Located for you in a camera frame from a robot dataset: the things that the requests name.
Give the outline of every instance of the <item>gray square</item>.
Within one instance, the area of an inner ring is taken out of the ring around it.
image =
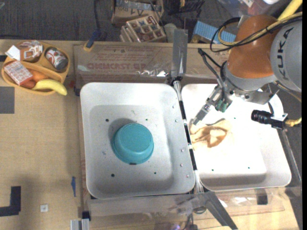
[[[0,87],[0,114],[15,113],[15,88]]]

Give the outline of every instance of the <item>small white square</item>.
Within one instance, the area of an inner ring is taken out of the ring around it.
[[[48,205],[40,205],[40,212],[47,212],[48,211]]]

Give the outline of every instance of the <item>red and white box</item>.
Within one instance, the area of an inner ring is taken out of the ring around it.
[[[6,65],[3,69],[18,85],[22,85],[33,77],[32,73],[18,60]]]

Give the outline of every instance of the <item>yellow tube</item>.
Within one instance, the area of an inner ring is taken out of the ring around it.
[[[294,14],[302,3],[303,0],[292,0],[287,6],[287,8],[283,11],[283,13],[278,17],[278,20],[281,20],[289,15]]]

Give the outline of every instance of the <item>teal round object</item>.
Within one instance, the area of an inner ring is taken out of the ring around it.
[[[140,164],[151,157],[154,149],[151,132],[143,125],[130,123],[113,136],[112,150],[125,163]]]

